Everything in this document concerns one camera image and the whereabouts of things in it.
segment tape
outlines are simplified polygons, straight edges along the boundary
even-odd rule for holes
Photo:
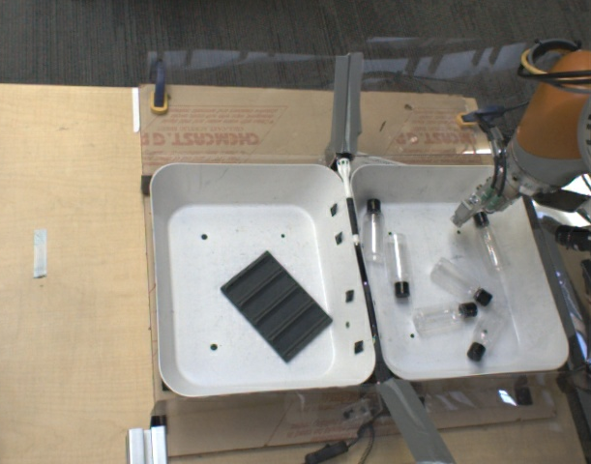
[[[133,131],[140,132],[140,90],[132,88]]]
[[[47,231],[44,228],[33,233],[33,278],[42,278],[47,273]]]

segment cable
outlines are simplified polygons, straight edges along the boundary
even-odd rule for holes
[[[550,40],[537,42],[531,48],[527,48],[520,55],[520,65],[517,74],[524,79],[543,82],[562,91],[570,93],[591,94],[591,88],[574,88],[571,86],[591,86],[591,70],[546,72],[536,67],[534,62],[550,51],[558,51],[563,54],[579,50],[580,43]]]
[[[374,422],[379,416],[383,414],[388,413],[387,411],[381,410],[376,413],[369,421],[363,423],[357,430],[357,436],[350,442],[341,441],[334,444],[327,444],[325,447],[317,451],[306,454],[304,459],[305,464],[319,464],[321,462],[325,462],[326,460],[337,457],[338,455],[342,455],[343,453],[347,453],[351,447],[362,440],[364,433],[367,429],[369,429],[371,435],[370,442],[364,450],[362,457],[360,458],[360,464],[363,464],[368,458],[370,451],[372,450],[372,444],[374,443]]]
[[[370,452],[372,451],[372,446],[374,445],[374,421],[371,421],[366,428],[369,429],[369,433],[370,433],[370,438],[369,438],[369,442],[366,445],[366,448],[364,449],[364,452],[362,453],[362,456],[360,457],[360,460],[358,461],[358,464],[364,464],[367,459],[369,458]]]
[[[587,186],[587,188],[591,192],[591,184],[587,181],[587,177],[585,177],[585,174],[581,175],[581,179],[583,179],[583,182],[585,183],[585,185]]]

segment glass vial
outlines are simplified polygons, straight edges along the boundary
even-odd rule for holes
[[[448,332],[459,328],[463,321],[478,315],[475,303],[449,303],[419,307],[413,312],[413,324],[418,334]]]
[[[430,272],[430,278],[440,287],[459,298],[488,305],[492,294],[446,258],[441,258]]]
[[[411,294],[407,240],[402,234],[391,233],[385,238],[385,264],[394,294],[399,299]]]
[[[467,357],[471,361],[480,361],[490,346],[497,341],[508,320],[506,314],[490,314],[478,321],[467,351]]]
[[[490,226],[490,221],[488,221],[487,214],[484,212],[477,213],[473,216],[473,220],[478,232],[478,247],[482,259],[491,272],[501,271],[504,266],[503,256]]]
[[[383,263],[385,218],[381,213],[381,202],[378,199],[369,199],[366,207],[367,211],[362,226],[364,259],[372,263]]]

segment black vial cap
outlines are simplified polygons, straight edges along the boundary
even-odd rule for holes
[[[369,213],[381,213],[381,201],[378,199],[369,199],[366,203]]]
[[[481,305],[488,305],[492,299],[492,294],[487,292],[485,289],[479,289],[473,297]]]
[[[519,406],[531,406],[534,403],[529,387],[517,387],[515,389],[515,398]]]
[[[394,293],[399,299],[408,298],[411,294],[409,291],[409,282],[394,282]]]
[[[476,227],[488,227],[488,224],[490,223],[485,212],[480,212],[474,215],[473,221],[476,223]]]
[[[463,318],[478,316],[478,305],[475,303],[463,303],[458,306],[458,312]]]
[[[471,347],[469,347],[469,350],[467,351],[467,358],[469,358],[471,361],[479,361],[485,354],[486,350],[487,348],[484,345],[478,342],[474,342],[471,344]]]

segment clear plastic container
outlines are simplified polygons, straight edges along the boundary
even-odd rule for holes
[[[447,303],[419,307],[413,311],[413,325],[418,334],[438,334],[463,327],[465,320],[478,315],[475,303]]]
[[[385,237],[385,218],[381,213],[381,202],[369,199],[362,225],[362,252],[364,259],[372,263],[383,263]]]
[[[489,291],[446,258],[441,258],[432,268],[430,278],[459,299],[476,301],[479,305],[488,305],[492,299]]]
[[[407,240],[403,234],[391,232],[385,238],[385,263],[394,289],[394,295],[399,299],[411,295],[411,272]]]
[[[478,249],[482,259],[491,272],[500,272],[504,268],[505,260],[487,214],[484,212],[477,213],[473,216],[473,220],[478,232]]]
[[[493,311],[478,320],[474,328],[471,345],[467,351],[467,357],[471,361],[480,361],[485,352],[489,351],[501,336],[509,321],[510,316],[506,310]]]

